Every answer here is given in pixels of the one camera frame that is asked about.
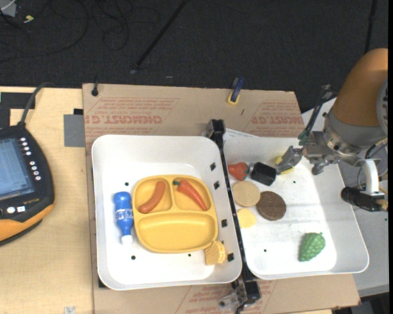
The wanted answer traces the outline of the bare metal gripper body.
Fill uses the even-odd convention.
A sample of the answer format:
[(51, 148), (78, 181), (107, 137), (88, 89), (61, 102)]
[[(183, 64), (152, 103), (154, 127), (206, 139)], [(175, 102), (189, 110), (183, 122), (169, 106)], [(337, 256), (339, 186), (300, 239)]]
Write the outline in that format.
[(343, 141), (336, 133), (312, 131), (303, 141), (303, 156), (312, 164), (313, 175), (319, 175), (326, 166), (341, 161), (354, 165), (360, 153), (360, 147)]

